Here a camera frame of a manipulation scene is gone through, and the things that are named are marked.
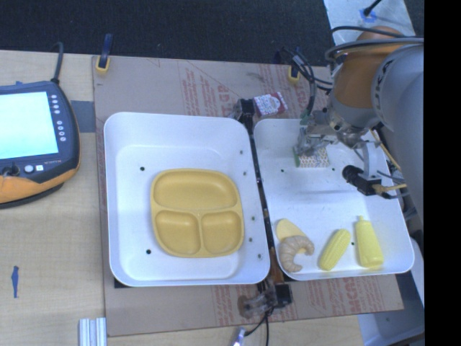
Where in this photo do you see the brown cardboard board red print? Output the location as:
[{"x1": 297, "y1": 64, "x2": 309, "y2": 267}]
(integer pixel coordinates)
[{"x1": 91, "y1": 55, "x2": 405, "y2": 338}]

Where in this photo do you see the yellow squeeze bottle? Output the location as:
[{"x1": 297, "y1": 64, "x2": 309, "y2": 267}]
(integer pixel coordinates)
[{"x1": 354, "y1": 215, "x2": 385, "y2": 269}]

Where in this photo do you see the red and white small carton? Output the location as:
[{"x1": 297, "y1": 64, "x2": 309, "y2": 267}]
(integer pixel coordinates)
[{"x1": 253, "y1": 91, "x2": 287, "y2": 119}]

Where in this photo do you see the black cylinder on white bracket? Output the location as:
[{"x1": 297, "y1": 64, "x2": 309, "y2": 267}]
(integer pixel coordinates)
[{"x1": 341, "y1": 141, "x2": 383, "y2": 197}]

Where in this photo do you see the yellow divided plate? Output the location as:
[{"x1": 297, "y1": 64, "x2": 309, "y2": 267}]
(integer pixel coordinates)
[{"x1": 150, "y1": 167, "x2": 246, "y2": 259}]

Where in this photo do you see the black block with thin wires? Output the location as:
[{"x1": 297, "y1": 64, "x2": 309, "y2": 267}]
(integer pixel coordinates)
[
  {"x1": 233, "y1": 98, "x2": 257, "y2": 122},
  {"x1": 274, "y1": 283, "x2": 293, "y2": 308}
]

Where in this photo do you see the white plastic tray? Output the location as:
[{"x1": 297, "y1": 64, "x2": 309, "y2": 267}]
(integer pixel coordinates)
[
  {"x1": 103, "y1": 112, "x2": 272, "y2": 288},
  {"x1": 253, "y1": 117, "x2": 416, "y2": 282}
]

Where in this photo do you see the yellow corn cob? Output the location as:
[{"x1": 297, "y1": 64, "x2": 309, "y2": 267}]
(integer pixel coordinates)
[{"x1": 318, "y1": 228, "x2": 352, "y2": 272}]

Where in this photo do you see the beige croissant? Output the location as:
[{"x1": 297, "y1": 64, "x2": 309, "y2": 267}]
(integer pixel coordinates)
[{"x1": 279, "y1": 235, "x2": 315, "y2": 274}]

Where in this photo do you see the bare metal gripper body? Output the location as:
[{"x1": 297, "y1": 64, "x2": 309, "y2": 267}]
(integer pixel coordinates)
[{"x1": 304, "y1": 108, "x2": 365, "y2": 149}]

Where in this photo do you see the thin black rod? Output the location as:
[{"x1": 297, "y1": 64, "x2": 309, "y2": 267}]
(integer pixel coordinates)
[{"x1": 243, "y1": 115, "x2": 281, "y2": 285}]

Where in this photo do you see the orange patterned packet green edge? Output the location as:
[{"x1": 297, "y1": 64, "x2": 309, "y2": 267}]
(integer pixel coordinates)
[{"x1": 292, "y1": 145, "x2": 331, "y2": 169}]

